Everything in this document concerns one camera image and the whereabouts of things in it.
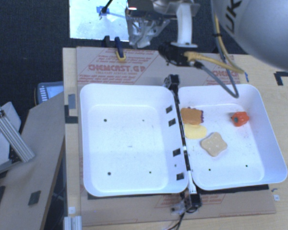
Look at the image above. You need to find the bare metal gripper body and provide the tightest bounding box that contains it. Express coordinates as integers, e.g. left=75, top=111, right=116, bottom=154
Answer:
left=125, top=0, right=200, bottom=26

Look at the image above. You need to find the brown cardboard board red print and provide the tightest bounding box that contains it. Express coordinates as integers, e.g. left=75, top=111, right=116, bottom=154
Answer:
left=76, top=46, right=277, bottom=227

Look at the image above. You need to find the orange and purple toy sandwich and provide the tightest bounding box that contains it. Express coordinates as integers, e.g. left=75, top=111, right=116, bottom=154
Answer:
left=180, top=107, right=205, bottom=126

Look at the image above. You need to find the yellow toy potato chip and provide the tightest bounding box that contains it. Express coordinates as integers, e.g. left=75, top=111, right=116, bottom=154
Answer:
left=183, top=123, right=208, bottom=140

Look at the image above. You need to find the white plastic tray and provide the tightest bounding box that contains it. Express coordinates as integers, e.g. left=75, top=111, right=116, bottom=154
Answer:
left=79, top=83, right=190, bottom=197
left=178, top=83, right=288, bottom=191

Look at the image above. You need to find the thin black and white rod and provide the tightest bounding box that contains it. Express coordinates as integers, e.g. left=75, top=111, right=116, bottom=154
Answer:
left=172, top=87, right=198, bottom=194

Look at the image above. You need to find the orange toy bell pepper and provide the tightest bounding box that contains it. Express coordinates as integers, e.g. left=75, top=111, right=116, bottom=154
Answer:
left=230, top=111, right=251, bottom=127

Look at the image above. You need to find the beige toy biscuit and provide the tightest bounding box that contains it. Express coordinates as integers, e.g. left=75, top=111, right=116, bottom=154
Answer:
left=200, top=131, right=228, bottom=158

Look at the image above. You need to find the black cylinder on white bracket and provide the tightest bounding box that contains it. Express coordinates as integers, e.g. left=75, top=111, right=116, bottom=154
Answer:
left=157, top=3, right=199, bottom=67

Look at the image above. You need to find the black block with thin wires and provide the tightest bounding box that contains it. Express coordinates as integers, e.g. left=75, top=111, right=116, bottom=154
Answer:
left=181, top=192, right=203, bottom=213
left=163, top=73, right=181, bottom=90

